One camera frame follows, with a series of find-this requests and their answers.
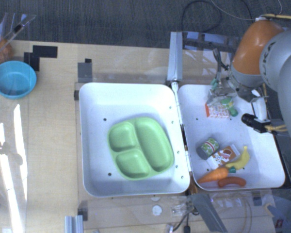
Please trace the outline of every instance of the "yellow banana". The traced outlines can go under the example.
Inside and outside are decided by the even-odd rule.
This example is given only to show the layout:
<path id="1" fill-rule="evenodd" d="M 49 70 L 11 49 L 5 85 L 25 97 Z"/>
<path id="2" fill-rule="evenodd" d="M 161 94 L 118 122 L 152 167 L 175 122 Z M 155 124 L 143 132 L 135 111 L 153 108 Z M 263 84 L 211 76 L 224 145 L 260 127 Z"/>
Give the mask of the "yellow banana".
<path id="1" fill-rule="evenodd" d="M 244 146 L 241 156 L 234 162 L 229 162 L 225 166 L 227 168 L 235 167 L 236 170 L 243 168 L 249 161 L 250 155 L 247 151 L 247 146 Z"/>

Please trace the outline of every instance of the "blue bowl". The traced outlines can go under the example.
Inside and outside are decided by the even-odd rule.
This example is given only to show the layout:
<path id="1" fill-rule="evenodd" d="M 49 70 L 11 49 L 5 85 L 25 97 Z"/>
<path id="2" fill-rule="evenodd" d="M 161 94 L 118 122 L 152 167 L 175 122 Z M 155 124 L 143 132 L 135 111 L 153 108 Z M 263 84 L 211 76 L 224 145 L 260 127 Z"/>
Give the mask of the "blue bowl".
<path id="1" fill-rule="evenodd" d="M 33 68 L 21 61 L 0 64 L 0 94 L 8 99 L 19 99 L 29 94 L 37 81 Z"/>

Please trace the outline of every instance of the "table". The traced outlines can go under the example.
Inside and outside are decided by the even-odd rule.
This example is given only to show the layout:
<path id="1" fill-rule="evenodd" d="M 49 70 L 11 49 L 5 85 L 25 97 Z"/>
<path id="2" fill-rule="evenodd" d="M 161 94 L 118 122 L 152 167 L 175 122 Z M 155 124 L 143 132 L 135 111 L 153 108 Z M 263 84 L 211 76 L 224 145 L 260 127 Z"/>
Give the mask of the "table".
<path id="1" fill-rule="evenodd" d="M 17 201 L 21 201 L 18 203 L 18 223 L 14 223 L 28 233 L 63 232 L 65 216 L 77 214 L 82 202 L 80 197 L 86 197 L 89 208 L 92 206 L 98 212 L 94 221 L 84 222 L 86 233 L 95 229 L 101 233 L 164 232 L 167 223 L 179 222 L 181 217 L 173 216 L 171 207 L 181 204 L 185 200 L 183 196 L 110 198 L 106 204 L 106 200 L 85 194 L 76 137 L 79 129 L 76 127 L 74 91 L 78 63 L 84 62 L 85 58 L 92 59 L 96 82 L 119 78 L 121 82 L 146 82 L 148 77 L 155 77 L 154 83 L 163 83 L 169 50 L 15 40 L 12 42 L 15 58 L 21 59 L 24 52 L 32 52 L 34 45 L 56 46 L 57 58 L 40 58 L 37 84 L 27 97 L 7 100 L 0 96 L 0 120 L 4 118 L 5 140 L 11 143 L 11 149 L 14 139 L 8 137 L 16 134 L 13 122 L 21 114 L 26 154 L 23 160 L 28 165 L 27 193 L 22 192 L 26 200 L 19 198 L 17 193 L 24 187 L 20 184 L 24 184 L 26 177 L 18 175 L 18 182 L 14 184 L 16 197 L 19 198 Z M 216 63 L 211 61 L 212 52 L 185 50 L 183 56 L 184 79 L 189 83 L 208 84 L 216 68 Z M 223 53 L 222 59 L 228 60 L 228 54 Z M 11 170 L 13 168 L 17 170 L 18 167 L 11 165 Z M 5 192 L 0 174 L 0 233 L 12 232 L 9 230 L 12 228 L 11 209 Z M 250 192 L 234 200 L 236 195 L 232 198 L 230 194 L 220 196 L 213 199 L 229 232 L 249 228 L 251 232 L 259 232 L 261 225 L 264 231 L 275 232 L 269 212 L 264 206 L 253 205 Z M 274 204 L 270 190 L 261 191 L 260 196 L 264 204 Z M 220 205 L 226 198 L 238 205 Z M 162 207 L 160 216 L 152 213 L 156 204 Z M 191 217 L 190 225 L 193 233 L 209 232 L 200 216 Z"/>

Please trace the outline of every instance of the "hot dog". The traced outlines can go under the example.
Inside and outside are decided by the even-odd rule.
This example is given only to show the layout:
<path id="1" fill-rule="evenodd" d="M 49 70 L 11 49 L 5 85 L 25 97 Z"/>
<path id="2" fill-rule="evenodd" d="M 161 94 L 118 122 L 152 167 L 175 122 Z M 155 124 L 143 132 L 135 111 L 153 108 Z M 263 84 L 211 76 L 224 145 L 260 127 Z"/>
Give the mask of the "hot dog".
<path id="1" fill-rule="evenodd" d="M 239 178 L 239 177 L 226 177 L 224 179 L 221 179 L 218 181 L 218 186 L 223 187 L 228 184 L 237 184 L 240 186 L 245 186 L 246 185 L 246 180 Z"/>

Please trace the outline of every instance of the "green plate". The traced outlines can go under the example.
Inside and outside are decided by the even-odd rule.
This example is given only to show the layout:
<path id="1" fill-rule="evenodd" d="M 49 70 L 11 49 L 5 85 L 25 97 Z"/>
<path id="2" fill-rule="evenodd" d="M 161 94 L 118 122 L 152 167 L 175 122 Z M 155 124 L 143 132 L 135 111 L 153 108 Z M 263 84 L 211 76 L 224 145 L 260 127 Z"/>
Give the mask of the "green plate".
<path id="1" fill-rule="evenodd" d="M 108 144 L 118 171 L 129 180 L 142 180 L 163 173 L 174 163 L 167 135 L 150 117 L 113 125 L 108 132 Z"/>

